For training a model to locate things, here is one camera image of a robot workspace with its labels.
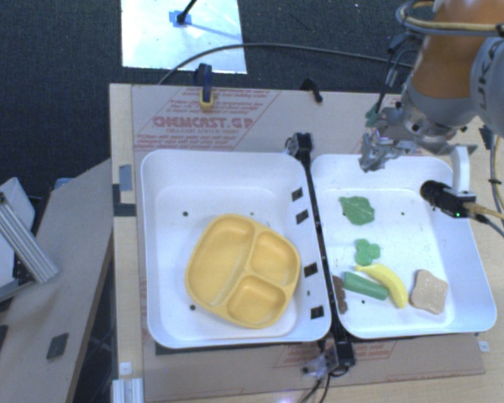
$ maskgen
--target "cable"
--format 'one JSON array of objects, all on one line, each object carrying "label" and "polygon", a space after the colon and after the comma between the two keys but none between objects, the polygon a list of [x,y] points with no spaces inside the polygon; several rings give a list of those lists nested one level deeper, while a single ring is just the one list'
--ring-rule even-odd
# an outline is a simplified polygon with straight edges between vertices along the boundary
[{"label": "cable", "polygon": [[503,36],[504,24],[470,24],[424,21],[411,16],[413,8],[432,6],[433,1],[411,0],[396,10],[397,21],[407,29],[421,34],[453,34],[476,36]]},{"label": "cable", "polygon": [[327,376],[327,382],[325,383],[325,389],[323,390],[323,395],[321,395],[321,399],[318,403],[323,403],[325,401],[325,397],[327,397],[328,386],[330,385],[330,375]]},{"label": "cable", "polygon": [[95,355],[99,351],[99,349],[102,348],[103,344],[114,333],[114,328],[115,328],[115,325],[112,325],[110,327],[110,330],[107,332],[107,334],[105,334],[101,339],[99,339],[99,341],[95,345],[95,348],[92,349],[92,351],[84,358],[84,361],[82,362],[82,365],[86,365],[87,362],[93,357],[93,355]]},{"label": "cable", "polygon": [[301,402],[300,402],[300,403],[306,403],[307,401],[309,401],[309,400],[310,400],[310,398],[311,398],[311,397],[315,394],[315,392],[318,390],[318,388],[319,388],[319,385],[320,385],[320,384],[321,384],[321,380],[320,380],[320,379],[318,379],[318,380],[316,381],[316,384],[315,384],[315,385],[313,386],[313,388],[312,388],[312,389],[308,392],[308,394],[306,394],[306,395],[302,398],[302,400],[301,400]]},{"label": "cable", "polygon": [[349,372],[349,367],[345,367],[343,368],[340,372],[338,372],[338,368],[336,368],[335,370],[333,370],[332,372],[330,372],[330,375],[333,377],[333,378],[341,378],[342,376],[344,376],[347,372]]},{"label": "cable", "polygon": [[463,203],[463,207],[467,211],[469,211],[470,213],[472,213],[474,215],[491,215],[492,217],[497,217],[497,218],[500,218],[501,220],[504,221],[504,214],[503,213],[493,211],[492,209],[488,209],[487,207],[484,207],[484,206],[479,205],[477,203],[467,201],[467,202]]},{"label": "cable", "polygon": [[381,90],[379,91],[379,99],[377,100],[377,104],[375,105],[375,113],[379,113],[381,110],[381,105],[383,104],[383,100],[385,99],[386,95],[386,87],[387,87],[387,82],[388,82],[388,74],[390,73],[390,64],[392,62],[392,57],[394,56],[393,53],[390,53],[388,55],[388,61],[386,62],[386,76],[385,76],[385,81],[381,84]]},{"label": "cable", "polygon": [[[496,163],[498,161],[498,154],[497,154],[497,150],[498,150],[498,145],[500,144],[501,142],[501,137],[500,136],[496,136],[496,142],[494,143],[494,147],[491,147],[491,159],[492,159],[492,162],[491,162],[491,180],[492,181],[496,181]],[[495,190],[495,193],[496,193],[496,200],[498,201],[498,206],[497,206],[497,209],[498,209],[498,212],[501,212],[500,210],[500,207],[502,207],[502,209],[504,210],[504,199],[502,198],[502,194],[499,190],[499,186],[497,184],[492,184],[492,186]]]},{"label": "cable", "polygon": [[[315,48],[311,46],[301,46],[299,44],[280,44],[280,43],[250,43],[250,44],[227,44],[225,46],[219,46],[217,48],[212,48],[210,50],[205,50],[203,52],[200,52],[199,54],[193,55],[190,58],[187,58],[186,60],[182,61],[180,64],[178,64],[176,67],[171,69],[166,75],[164,75],[159,82],[157,82],[157,85],[161,85],[165,83],[170,76],[172,76],[174,73],[176,73],[179,69],[181,69],[184,65],[187,65],[188,63],[197,60],[198,58],[202,58],[205,55],[209,54],[214,54],[216,52],[221,52],[223,50],[235,50],[239,48],[282,48],[282,49],[287,49],[287,50],[304,50],[307,52],[316,52],[319,54],[329,54],[329,55],[337,55],[337,56],[343,56],[343,57],[350,57],[350,58],[360,58],[362,60],[370,60],[370,61],[378,61],[380,63],[385,63],[387,62],[387,59],[380,58],[380,57],[374,57],[371,55],[362,55],[362,54],[355,54],[352,52],[345,52],[342,50],[327,50],[324,48]],[[411,67],[410,65],[406,64],[400,64],[404,67]]]},{"label": "cable", "polygon": [[494,222],[492,222],[487,217],[484,217],[483,215],[477,215],[475,219],[476,221],[481,222],[482,224],[487,224],[504,238],[504,232],[501,230],[501,228],[498,227]]},{"label": "cable", "polygon": [[396,69],[401,63],[400,60],[402,57],[406,54],[417,54],[420,50],[403,50],[402,52],[399,53],[399,55],[396,57],[396,61],[394,61],[394,64],[392,65],[392,69]]},{"label": "cable", "polygon": [[112,366],[108,367],[107,370],[105,371],[104,376],[102,377],[102,381],[99,383],[97,388],[92,394],[92,397],[87,403],[94,403],[94,401],[99,397],[100,395],[104,394],[106,388],[108,387],[108,381],[112,378]]}]

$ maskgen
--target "yellow banana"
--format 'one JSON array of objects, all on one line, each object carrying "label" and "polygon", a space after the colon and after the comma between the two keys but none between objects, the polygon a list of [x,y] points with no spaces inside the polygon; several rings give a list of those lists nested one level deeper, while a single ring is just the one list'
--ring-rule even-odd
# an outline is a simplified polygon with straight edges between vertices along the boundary
[{"label": "yellow banana", "polygon": [[354,268],[359,272],[365,272],[388,288],[388,292],[397,307],[403,308],[407,305],[409,299],[407,288],[405,288],[399,276],[388,267],[375,263],[366,266],[356,265]]}]

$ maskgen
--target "wooden table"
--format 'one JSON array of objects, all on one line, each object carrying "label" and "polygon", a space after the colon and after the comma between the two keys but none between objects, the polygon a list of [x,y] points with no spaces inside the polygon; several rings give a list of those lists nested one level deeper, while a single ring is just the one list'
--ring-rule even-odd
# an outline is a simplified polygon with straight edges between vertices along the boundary
[{"label": "wooden table", "polygon": [[[110,170],[107,160],[51,193],[37,239],[60,273],[22,290],[0,312],[0,327],[8,327],[0,403],[73,401],[112,258]],[[48,359],[54,338],[65,346]]]},{"label": "wooden table", "polygon": [[[330,116],[327,115],[324,119],[311,119],[312,122],[304,119],[309,115],[298,119],[299,109],[302,112],[303,103],[305,100],[302,92],[295,92],[291,95],[291,109],[287,109],[287,113],[296,118],[297,124],[300,124],[299,130],[309,129],[313,124],[324,123],[330,121]],[[323,104],[324,112],[329,109],[329,103],[332,103],[331,97],[335,94],[327,95]],[[340,98],[341,102],[338,105],[347,104],[353,107],[357,114],[364,115],[364,110],[369,108],[370,103],[375,101],[374,95],[345,95]],[[281,110],[281,104],[278,102],[276,107]],[[347,106],[337,106],[331,112],[340,114],[346,111]],[[111,119],[112,119],[112,136],[113,136],[113,184],[114,187],[120,184],[121,170],[127,169],[128,166],[134,167],[134,122],[132,121],[133,103],[131,100],[130,86],[114,86],[111,88]],[[266,117],[263,117],[262,123],[265,125]],[[344,114],[337,121],[331,121],[339,125],[339,130],[346,128],[343,124],[351,124],[344,120]],[[478,128],[481,126],[481,121],[473,121],[469,129],[465,133],[460,133],[456,137],[456,141],[460,144],[478,144],[479,148],[471,156],[471,190],[477,193],[478,202],[482,205],[493,207],[491,197],[491,188],[487,180],[489,179],[489,153],[483,147]],[[330,142],[322,144],[333,144],[335,139],[339,138],[337,128],[324,127],[322,130],[325,136],[331,136]],[[275,135],[271,131],[265,131],[265,139],[257,137],[256,130],[255,140],[262,143],[264,146],[269,143],[268,138],[273,138]],[[499,150],[499,165],[498,177],[503,180],[501,186],[504,195],[504,143]],[[120,207],[127,207],[135,203],[134,184],[126,190],[117,192],[118,203]],[[486,274],[493,292],[498,311],[498,319],[496,325],[488,332],[482,333],[478,339],[482,351],[483,362],[486,368],[486,373],[481,375],[458,376],[441,379],[427,380],[411,380],[399,381],[395,383],[384,383],[376,385],[354,385],[354,386],[337,386],[337,380],[331,381],[331,390],[328,392],[326,401],[368,401],[368,402],[429,402],[429,401],[466,401],[466,402],[489,402],[489,401],[504,401],[504,241],[492,229],[479,224],[471,223],[475,241],[480,250],[482,263],[485,267]],[[126,381],[128,379],[142,378],[144,375],[144,363],[146,363],[143,355],[142,344],[142,327],[140,315],[140,284],[139,284],[139,266],[136,255],[135,244],[137,241],[137,222],[135,217],[127,216],[125,212],[123,216],[117,216],[114,220],[115,234],[128,235],[125,238],[115,239],[115,258],[116,258],[116,291],[117,291],[117,309],[118,309],[118,361],[120,363],[120,379]],[[431,372],[429,377],[441,376],[440,372]],[[410,379],[426,379],[425,374],[420,374],[417,377],[407,376]],[[201,378],[193,376],[183,378],[196,382]],[[194,401],[227,401],[229,402],[272,402],[272,401],[299,401],[306,391],[303,389],[311,386],[313,382],[303,382],[298,388],[300,390],[284,391],[278,393],[253,394],[253,395],[236,395],[227,397],[216,397],[205,400]]]}]

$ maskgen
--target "wooden board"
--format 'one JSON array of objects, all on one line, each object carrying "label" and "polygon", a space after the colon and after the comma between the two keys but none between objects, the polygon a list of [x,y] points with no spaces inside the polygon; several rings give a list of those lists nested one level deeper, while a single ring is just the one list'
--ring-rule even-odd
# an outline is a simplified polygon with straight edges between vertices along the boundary
[{"label": "wooden board", "polygon": [[[145,144],[138,143],[138,137],[134,139],[131,124],[135,127],[138,125],[140,130],[144,130],[145,127],[148,127],[145,124],[149,122],[150,118],[153,118],[152,121],[154,123],[159,123],[161,127],[167,128],[160,137],[155,137],[155,133],[144,131],[144,138],[141,140],[149,142],[153,142],[153,139],[157,139],[156,142],[160,142],[158,139],[164,139],[162,140],[163,142],[173,142],[174,140],[179,142],[183,140],[177,131],[171,131],[173,128],[168,124],[173,123],[172,120],[155,121],[155,118],[158,115],[157,109],[161,109],[160,101],[165,102],[164,97],[174,97],[176,94],[183,96],[190,94],[192,96],[188,90],[190,89],[175,86],[111,87],[111,103],[113,109],[115,109],[115,112],[111,115],[111,124],[113,125],[113,159],[118,160],[116,163],[118,165],[115,164],[113,167],[114,183],[118,182],[120,165],[132,165],[134,173],[134,165],[139,163],[139,157],[149,152],[149,148],[146,149]],[[131,97],[131,91],[134,91],[138,97],[143,97],[144,100],[142,100],[142,103],[145,103],[147,108],[152,112],[143,121],[136,119],[132,121],[136,108],[134,99]],[[250,95],[256,98],[258,96],[253,92],[250,92]],[[373,94],[326,93],[323,105],[318,106],[311,97],[303,92],[277,92],[276,94],[265,94],[265,96],[270,100],[268,112],[264,112],[263,110],[267,107],[262,108],[258,106],[255,109],[258,111],[258,115],[250,116],[253,119],[253,126],[245,133],[237,131],[234,138],[230,139],[230,144],[226,146],[234,148],[233,150],[255,150],[258,148],[270,151],[281,150],[280,145],[283,144],[284,139],[288,135],[291,135],[294,131],[309,130],[313,132],[316,141],[320,140],[318,145],[316,145],[317,154],[354,152],[355,145],[358,143],[355,133],[351,133],[351,130],[354,130],[355,127],[354,119],[362,119],[362,123],[358,122],[356,124],[356,126],[361,127],[364,122],[365,111],[376,99],[376,96]],[[486,182],[489,177],[486,174],[488,172],[488,153],[481,145],[478,133],[479,126],[481,126],[481,122],[475,120],[470,125],[469,130],[466,133],[461,133],[456,139],[461,144],[476,143],[480,145],[477,152],[471,158],[473,168],[471,188],[479,195],[478,200],[481,204],[491,207],[492,199],[489,194],[488,183]],[[198,140],[203,141],[204,139],[202,133],[198,132],[194,133],[190,137],[190,140],[191,142],[196,142]],[[135,141],[137,143],[134,145],[135,148],[133,150],[133,142]],[[499,172],[504,178],[504,149],[501,152]],[[132,195],[132,192],[122,192],[122,202],[134,203],[135,199]],[[122,357],[118,354],[118,361],[120,363],[132,363],[131,373],[121,374],[121,378],[127,379],[144,376],[145,379],[149,379],[151,385],[146,388],[146,400],[149,399],[149,401],[158,401],[155,398],[158,391],[152,389],[153,384],[157,382],[159,383],[159,400],[161,401],[191,400],[198,397],[226,395],[228,402],[271,402],[274,400],[298,401],[304,396],[306,393],[304,390],[263,395],[242,395],[243,393],[254,392],[250,391],[249,387],[254,382],[259,384],[256,387],[257,390],[261,390],[262,387],[263,390],[280,390],[305,389],[308,386],[312,386],[313,380],[302,377],[300,365],[298,364],[291,366],[291,363],[289,363],[285,373],[282,373],[284,369],[272,369],[272,366],[269,368],[264,366],[266,359],[273,358],[271,355],[274,351],[281,349],[282,353],[280,353],[280,356],[285,357],[287,355],[288,359],[293,361],[301,356],[299,351],[288,353],[288,349],[273,347],[270,355],[265,357],[260,356],[260,350],[257,353],[238,354],[232,350],[214,352],[210,356],[200,353],[198,355],[189,353],[157,357],[155,356],[153,341],[152,339],[150,340],[149,335],[146,335],[146,332],[140,332],[140,339],[136,338],[135,336],[138,336],[139,328],[141,328],[139,311],[142,311],[144,308],[144,301],[142,301],[141,286],[139,298],[138,283],[139,280],[142,283],[141,275],[135,275],[134,271],[138,267],[141,271],[143,267],[138,262],[138,257],[134,257],[134,249],[131,248],[131,245],[137,243],[139,238],[136,234],[128,233],[137,224],[136,218],[119,218],[119,220],[122,219],[124,221],[129,220],[129,226],[125,228],[123,224],[123,232],[120,232],[119,236],[120,240],[124,239],[120,243],[122,246],[127,247],[127,251],[123,253],[116,252],[116,258],[121,258],[123,261],[127,263],[132,262],[133,264],[124,264],[123,273],[117,273],[116,275],[117,285],[119,285],[122,291],[126,291],[126,294],[121,295],[121,300],[126,302],[121,306],[118,302],[117,306],[118,328],[123,327],[122,338],[118,342],[118,345],[122,349],[122,354],[125,353],[126,356]],[[479,336],[481,341],[486,341],[490,345],[491,351],[480,354],[478,340],[473,335],[423,338],[428,353],[437,356],[436,365],[438,366],[436,369],[426,370],[424,366],[410,362],[411,359],[414,359],[412,354],[415,354],[414,351],[417,348],[412,344],[404,345],[400,341],[399,348],[405,348],[402,352],[405,354],[404,357],[407,358],[407,368],[404,373],[397,371],[396,374],[389,375],[388,371],[392,364],[376,362],[375,370],[382,369],[384,373],[382,379],[377,379],[379,375],[375,374],[372,364],[365,366],[363,362],[359,368],[353,369],[351,374],[344,379],[333,379],[331,383],[333,389],[329,392],[326,401],[339,401],[342,399],[373,402],[456,400],[483,403],[494,400],[497,396],[500,396],[501,400],[504,401],[504,243],[488,227],[475,222],[473,229],[498,309],[499,319],[496,325],[489,332]],[[142,257],[141,243],[139,251],[140,257]],[[144,344],[143,354],[142,349],[138,350],[139,342]],[[363,358],[366,357],[366,354],[370,353],[368,348],[365,350],[364,347],[357,349],[357,358],[359,351]],[[455,351],[459,351],[459,355],[452,357]],[[243,362],[241,355],[247,356],[248,360],[255,361],[253,363],[247,363],[246,360]],[[482,373],[483,369],[480,368],[482,358],[487,369],[485,375],[455,377],[464,374]],[[238,362],[240,360],[242,363],[247,364],[249,368],[239,365]],[[217,374],[217,370],[220,369],[219,366],[226,362],[230,362],[235,367],[234,372],[240,372],[228,375],[235,384],[232,389],[224,388],[228,385],[224,382],[228,377],[222,378],[220,372]],[[449,376],[452,376],[452,378],[430,379]],[[373,386],[337,386],[377,381],[386,383]],[[396,381],[396,384],[388,384],[387,382],[389,381]],[[219,397],[206,399],[205,401],[214,403],[215,401],[219,401]]]},{"label": "wooden board", "polygon": [[[8,333],[0,353],[0,403],[71,402],[111,259],[110,161],[52,192],[38,231],[60,273],[20,292],[0,313]],[[52,338],[65,352],[48,360]]]}]

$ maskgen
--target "yellow divided plate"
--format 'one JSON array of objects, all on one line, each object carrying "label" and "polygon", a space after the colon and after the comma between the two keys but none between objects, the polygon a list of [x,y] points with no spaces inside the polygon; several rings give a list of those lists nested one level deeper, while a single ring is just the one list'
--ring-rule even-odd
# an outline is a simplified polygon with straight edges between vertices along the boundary
[{"label": "yellow divided plate", "polygon": [[270,228],[240,215],[215,218],[186,267],[186,290],[200,306],[249,328],[274,324],[301,272],[295,247]]}]

